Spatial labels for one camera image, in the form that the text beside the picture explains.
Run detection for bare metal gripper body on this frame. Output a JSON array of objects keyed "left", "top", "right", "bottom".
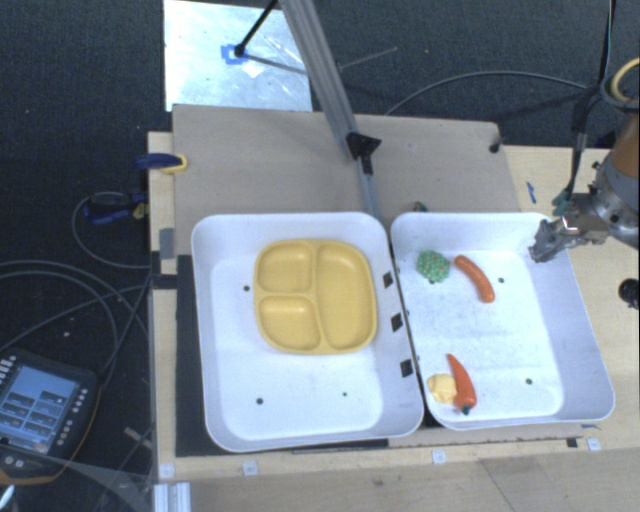
[{"left": 560, "top": 192, "right": 640, "bottom": 247}]

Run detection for orange sausage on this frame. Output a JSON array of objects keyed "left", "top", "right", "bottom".
[{"left": 453, "top": 254, "right": 497, "bottom": 305}]

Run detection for green grapes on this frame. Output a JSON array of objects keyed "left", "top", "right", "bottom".
[{"left": 415, "top": 249, "right": 452, "bottom": 286}]

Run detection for white plastic tray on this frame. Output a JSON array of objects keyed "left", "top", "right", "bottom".
[
  {"left": 389, "top": 211, "right": 617, "bottom": 432},
  {"left": 190, "top": 211, "right": 426, "bottom": 454}
]

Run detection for orange carrot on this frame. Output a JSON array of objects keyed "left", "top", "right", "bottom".
[{"left": 445, "top": 352, "right": 478, "bottom": 417}]

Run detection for pale yellow lumpy toy food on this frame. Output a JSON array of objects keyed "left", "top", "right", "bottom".
[{"left": 425, "top": 372, "right": 459, "bottom": 405}]

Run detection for yellow divided plate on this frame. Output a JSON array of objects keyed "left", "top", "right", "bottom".
[{"left": 252, "top": 238, "right": 379, "bottom": 357}]

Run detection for brown cardboard board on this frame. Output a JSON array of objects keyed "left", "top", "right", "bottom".
[{"left": 171, "top": 103, "right": 586, "bottom": 449}]

